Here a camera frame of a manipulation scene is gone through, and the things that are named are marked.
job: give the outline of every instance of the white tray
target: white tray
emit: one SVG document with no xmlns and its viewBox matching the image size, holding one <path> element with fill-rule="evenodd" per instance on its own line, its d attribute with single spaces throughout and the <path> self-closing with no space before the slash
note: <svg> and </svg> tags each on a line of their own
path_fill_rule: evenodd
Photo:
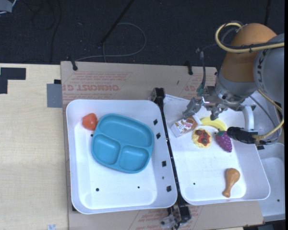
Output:
<svg viewBox="0 0 288 230">
<path fill-rule="evenodd" d="M 107 168 L 93 158 L 91 153 L 93 132 L 82 126 L 82 118 L 89 113 L 95 113 L 98 119 L 110 113 L 124 115 L 151 128 L 155 144 L 150 161 L 144 170 L 139 173 L 124 173 Z M 68 104 L 66 115 L 72 204 L 79 212 L 95 214 L 167 208 L 176 202 L 177 189 L 161 112 L 154 102 L 74 100 Z"/>
<path fill-rule="evenodd" d="M 207 149 L 195 146 L 189 132 L 175 137 L 170 127 L 182 119 L 189 101 L 172 100 L 165 103 L 168 135 L 172 147 L 182 197 L 192 205 L 206 205 L 232 201 L 265 199 L 270 194 L 270 186 L 255 145 L 232 140 L 233 150 L 225 152 L 215 141 L 217 129 L 212 126 L 198 126 L 212 135 L 211 146 Z M 210 116 L 204 107 L 197 113 L 201 119 Z M 242 112 L 227 110 L 219 114 L 227 128 L 244 127 Z M 225 171 L 236 168 L 240 179 L 231 189 L 231 196 L 222 195 L 226 187 Z"/>
</svg>

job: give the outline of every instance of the black fabric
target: black fabric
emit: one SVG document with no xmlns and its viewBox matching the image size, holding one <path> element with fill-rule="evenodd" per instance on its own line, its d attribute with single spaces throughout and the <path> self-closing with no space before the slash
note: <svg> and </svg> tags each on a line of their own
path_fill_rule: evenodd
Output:
<svg viewBox="0 0 288 230">
<path fill-rule="evenodd" d="M 284 33 L 285 0 L 133 0 L 102 45 L 130 1 L 18 0 L 12 13 L 0 14 L 0 63 L 99 56 L 83 61 L 201 66 L 197 49 L 210 46 L 204 64 L 218 68 L 225 52 L 214 35 L 221 24 L 266 23 Z M 102 46 L 111 57 L 103 57 Z"/>
</svg>

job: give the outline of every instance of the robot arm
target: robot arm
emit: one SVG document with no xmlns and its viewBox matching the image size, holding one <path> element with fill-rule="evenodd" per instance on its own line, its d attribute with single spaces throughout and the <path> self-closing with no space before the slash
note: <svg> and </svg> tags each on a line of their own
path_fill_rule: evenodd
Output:
<svg viewBox="0 0 288 230">
<path fill-rule="evenodd" d="M 230 45 L 219 40 L 220 32 L 227 26 L 239 28 Z M 243 111 L 244 100 L 258 90 L 272 103 L 281 104 L 284 117 L 284 34 L 276 35 L 258 23 L 232 22 L 220 26 L 215 39 L 227 51 L 216 84 L 199 92 L 200 98 L 192 98 L 183 116 L 198 112 L 201 106 L 211 111 L 211 120 L 228 108 Z M 230 127 L 228 135 L 244 143 L 256 143 L 267 136 L 237 127 Z"/>
</svg>

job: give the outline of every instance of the toy banana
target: toy banana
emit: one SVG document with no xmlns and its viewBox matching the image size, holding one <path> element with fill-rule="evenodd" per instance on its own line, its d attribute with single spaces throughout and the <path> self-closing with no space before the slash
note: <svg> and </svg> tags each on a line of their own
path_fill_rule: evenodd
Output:
<svg viewBox="0 0 288 230">
<path fill-rule="evenodd" d="M 201 119 L 201 122 L 203 126 L 213 126 L 220 131 L 227 130 L 226 125 L 220 119 L 215 119 L 212 121 L 210 117 L 204 117 Z"/>
</svg>

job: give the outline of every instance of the cardboard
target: cardboard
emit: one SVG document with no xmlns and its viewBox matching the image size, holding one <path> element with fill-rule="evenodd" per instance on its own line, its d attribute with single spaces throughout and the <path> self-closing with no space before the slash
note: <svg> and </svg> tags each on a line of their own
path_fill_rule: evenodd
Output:
<svg viewBox="0 0 288 230">
<path fill-rule="evenodd" d="M 69 148 L 66 129 L 66 106 L 75 99 L 145 100 L 154 88 L 184 99 L 196 96 L 203 76 L 202 67 L 156 66 L 140 64 L 61 62 L 62 106 L 64 119 L 68 215 L 70 230 L 142 230 L 163 229 L 160 220 L 167 209 L 132 210 L 84 215 L 72 210 L 70 190 Z M 206 85 L 215 84 L 215 68 L 206 68 Z M 180 230 L 221 229 L 264 223 L 257 201 L 190 206 L 192 218 Z"/>
</svg>

